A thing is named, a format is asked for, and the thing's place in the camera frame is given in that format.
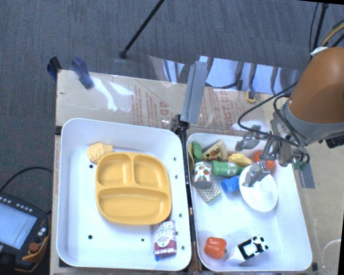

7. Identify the brown cardboard board red print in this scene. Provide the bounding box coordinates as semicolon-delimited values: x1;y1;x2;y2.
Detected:
34;68;344;275

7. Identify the green toy vegetable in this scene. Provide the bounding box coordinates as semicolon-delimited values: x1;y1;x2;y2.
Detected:
189;140;207;164

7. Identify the green bottle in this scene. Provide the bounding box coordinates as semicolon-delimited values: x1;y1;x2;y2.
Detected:
209;159;246;179

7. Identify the red and white packet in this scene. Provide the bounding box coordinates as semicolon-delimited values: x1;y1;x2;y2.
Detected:
150;218;181;263

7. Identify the orange tomato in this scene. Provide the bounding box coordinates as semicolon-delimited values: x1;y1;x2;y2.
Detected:
252;149;278;171

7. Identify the orange bell pepper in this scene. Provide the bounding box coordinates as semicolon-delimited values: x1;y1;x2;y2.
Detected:
203;236;229;261

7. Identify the pale yellow taco shell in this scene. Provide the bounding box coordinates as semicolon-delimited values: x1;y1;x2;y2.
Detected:
184;143;199;175

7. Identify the yellow corn cob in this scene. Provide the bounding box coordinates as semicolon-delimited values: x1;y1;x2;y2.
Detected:
86;141;115;167

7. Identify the yellow divided plate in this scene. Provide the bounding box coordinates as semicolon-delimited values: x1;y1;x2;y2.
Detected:
90;148;178;230

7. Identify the pizza slice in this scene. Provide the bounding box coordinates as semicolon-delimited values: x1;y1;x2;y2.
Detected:
201;137;231;164

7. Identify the black cylinder on white bracket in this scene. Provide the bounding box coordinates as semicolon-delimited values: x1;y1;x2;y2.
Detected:
324;128;344;151

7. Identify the white plastic tray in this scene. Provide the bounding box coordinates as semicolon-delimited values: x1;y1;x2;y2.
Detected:
46;116;207;275
172;130;326;275

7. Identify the red and white can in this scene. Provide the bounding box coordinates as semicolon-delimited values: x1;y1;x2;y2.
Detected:
191;159;215;191

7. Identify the black and white carton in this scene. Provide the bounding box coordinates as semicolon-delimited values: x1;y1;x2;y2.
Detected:
225;230;270;269

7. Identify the white bowl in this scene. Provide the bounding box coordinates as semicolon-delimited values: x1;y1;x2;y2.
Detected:
235;162;283;215

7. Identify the black block with thin wires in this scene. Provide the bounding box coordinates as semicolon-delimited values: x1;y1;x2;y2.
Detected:
169;114;191;137

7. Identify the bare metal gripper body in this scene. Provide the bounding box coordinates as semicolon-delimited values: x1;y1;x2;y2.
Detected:
260;116;305;170

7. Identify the thin black and white rod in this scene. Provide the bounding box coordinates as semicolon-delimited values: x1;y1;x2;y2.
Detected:
161;125;214;273

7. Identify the blue bottle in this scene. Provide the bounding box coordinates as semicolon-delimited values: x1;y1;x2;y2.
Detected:
218;173;243;196

